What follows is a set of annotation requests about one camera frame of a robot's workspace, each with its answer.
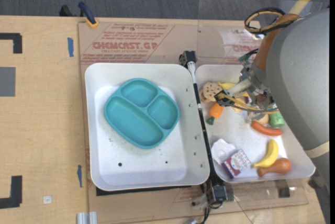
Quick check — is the white fried egg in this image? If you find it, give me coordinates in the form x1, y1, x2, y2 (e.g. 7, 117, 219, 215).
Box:
211, 138, 237, 165

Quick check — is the brown chicken drumstick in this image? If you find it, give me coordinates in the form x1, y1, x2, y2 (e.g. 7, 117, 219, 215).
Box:
256, 157, 292, 177

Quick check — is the maroon and white carton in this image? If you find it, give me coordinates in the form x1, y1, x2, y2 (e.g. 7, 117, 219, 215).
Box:
221, 149, 252, 180

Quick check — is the white plastic tray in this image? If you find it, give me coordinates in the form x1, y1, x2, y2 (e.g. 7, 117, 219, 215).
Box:
84, 62, 210, 192
195, 64, 317, 184

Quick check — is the black block with thin wires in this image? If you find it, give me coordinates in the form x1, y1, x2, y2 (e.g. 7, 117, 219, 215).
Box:
211, 185, 227, 202
179, 50, 197, 66

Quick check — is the chocolate chip biscuit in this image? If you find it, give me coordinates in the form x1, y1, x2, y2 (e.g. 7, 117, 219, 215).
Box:
199, 81, 224, 104

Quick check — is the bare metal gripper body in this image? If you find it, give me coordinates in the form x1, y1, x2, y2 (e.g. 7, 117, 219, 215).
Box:
239, 60, 273, 110

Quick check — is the orange sausage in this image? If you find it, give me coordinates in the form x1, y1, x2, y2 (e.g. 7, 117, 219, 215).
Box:
251, 120, 283, 137

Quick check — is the yellow banana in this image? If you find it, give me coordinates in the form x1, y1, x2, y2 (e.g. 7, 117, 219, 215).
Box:
217, 82, 237, 91
251, 138, 280, 169

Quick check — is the brown cardboard board red print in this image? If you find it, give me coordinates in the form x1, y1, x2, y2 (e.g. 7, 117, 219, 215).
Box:
77, 17, 310, 221

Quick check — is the teal divided plate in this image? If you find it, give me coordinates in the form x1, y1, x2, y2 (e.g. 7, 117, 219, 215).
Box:
104, 77, 181, 150

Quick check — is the beige bread roll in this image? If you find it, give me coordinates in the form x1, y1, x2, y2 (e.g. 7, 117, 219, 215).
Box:
256, 113, 270, 126

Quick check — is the orange carrot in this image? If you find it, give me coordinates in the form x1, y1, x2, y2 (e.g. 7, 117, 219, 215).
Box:
206, 102, 225, 126

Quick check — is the thin black and white rod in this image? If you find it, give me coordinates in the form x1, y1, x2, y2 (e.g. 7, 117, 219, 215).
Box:
187, 60, 218, 187

